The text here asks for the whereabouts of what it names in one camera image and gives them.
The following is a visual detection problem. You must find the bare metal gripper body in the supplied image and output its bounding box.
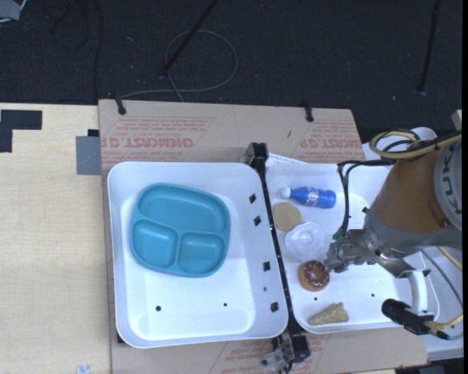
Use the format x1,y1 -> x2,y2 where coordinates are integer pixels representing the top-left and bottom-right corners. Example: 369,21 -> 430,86
328,228 -> 410,278

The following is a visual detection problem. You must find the brown doughnut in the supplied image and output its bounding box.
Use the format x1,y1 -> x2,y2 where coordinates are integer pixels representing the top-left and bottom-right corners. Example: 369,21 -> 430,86
298,259 -> 332,292

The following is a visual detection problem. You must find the white plastic tray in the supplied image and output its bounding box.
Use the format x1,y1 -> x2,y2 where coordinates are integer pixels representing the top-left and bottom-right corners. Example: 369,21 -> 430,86
262,157 -> 441,335
107,161 -> 290,350

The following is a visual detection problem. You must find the beige pizza slice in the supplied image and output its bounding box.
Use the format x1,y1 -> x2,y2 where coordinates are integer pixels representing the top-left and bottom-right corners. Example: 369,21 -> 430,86
307,302 -> 350,326

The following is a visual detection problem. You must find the thin black rod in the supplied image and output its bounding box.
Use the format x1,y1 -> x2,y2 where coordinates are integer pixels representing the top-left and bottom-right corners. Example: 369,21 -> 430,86
256,157 -> 302,342

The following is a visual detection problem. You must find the blue bottle with white cap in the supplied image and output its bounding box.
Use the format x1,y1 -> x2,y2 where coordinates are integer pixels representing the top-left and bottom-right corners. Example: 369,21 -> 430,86
280,185 -> 338,210

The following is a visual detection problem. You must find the beige round biscuit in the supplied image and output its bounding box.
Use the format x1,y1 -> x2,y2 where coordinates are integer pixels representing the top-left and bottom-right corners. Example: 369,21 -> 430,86
272,202 -> 303,232

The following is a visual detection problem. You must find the blue divided plate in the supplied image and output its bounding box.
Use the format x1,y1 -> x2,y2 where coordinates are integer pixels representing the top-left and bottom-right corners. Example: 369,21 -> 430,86
129,182 -> 232,279

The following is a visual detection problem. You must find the brown cardboard board red print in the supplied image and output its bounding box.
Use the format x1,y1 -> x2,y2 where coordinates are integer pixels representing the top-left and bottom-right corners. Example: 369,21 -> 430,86
97,99 -> 431,374

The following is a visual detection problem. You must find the black cylinder on white bracket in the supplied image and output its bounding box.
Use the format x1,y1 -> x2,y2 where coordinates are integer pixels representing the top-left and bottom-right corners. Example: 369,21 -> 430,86
381,269 -> 438,335

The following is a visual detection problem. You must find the black block with thin wires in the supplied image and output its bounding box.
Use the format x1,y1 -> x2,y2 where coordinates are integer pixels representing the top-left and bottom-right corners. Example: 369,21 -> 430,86
245,142 -> 269,168
289,333 -> 312,365

